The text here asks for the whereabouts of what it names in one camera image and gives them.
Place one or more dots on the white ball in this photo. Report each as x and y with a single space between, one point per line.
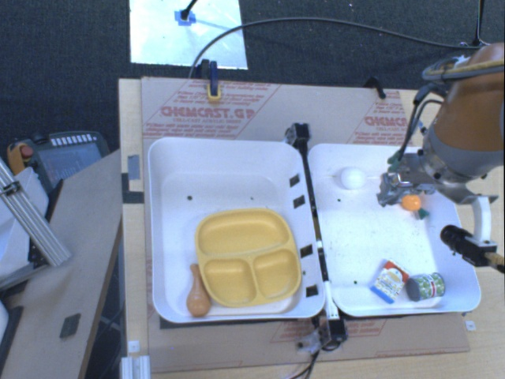
353 178

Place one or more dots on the white blue and red carton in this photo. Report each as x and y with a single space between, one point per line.
388 282

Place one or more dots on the yellow divided plate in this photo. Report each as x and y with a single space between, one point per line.
244 235

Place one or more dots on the thin black and white rod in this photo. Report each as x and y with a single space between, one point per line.
315 219

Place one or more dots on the tan pear-shaped toy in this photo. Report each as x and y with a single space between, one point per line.
198 300

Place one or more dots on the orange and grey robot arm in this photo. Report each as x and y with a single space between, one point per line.
469 109

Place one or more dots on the white plastic tray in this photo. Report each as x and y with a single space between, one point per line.
378 243
233 180

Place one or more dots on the brown cardboard board red print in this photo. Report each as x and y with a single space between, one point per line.
327 113

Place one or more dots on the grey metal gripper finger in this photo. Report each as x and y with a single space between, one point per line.
388 192
420 190

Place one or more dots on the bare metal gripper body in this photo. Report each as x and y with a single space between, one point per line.
428 174

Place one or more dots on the green and white can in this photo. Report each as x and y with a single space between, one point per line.
428 286

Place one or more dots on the black cylinder on white bracket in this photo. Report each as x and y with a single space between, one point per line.
465 245

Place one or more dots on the orange carrot with green top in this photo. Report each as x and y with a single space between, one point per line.
411 203

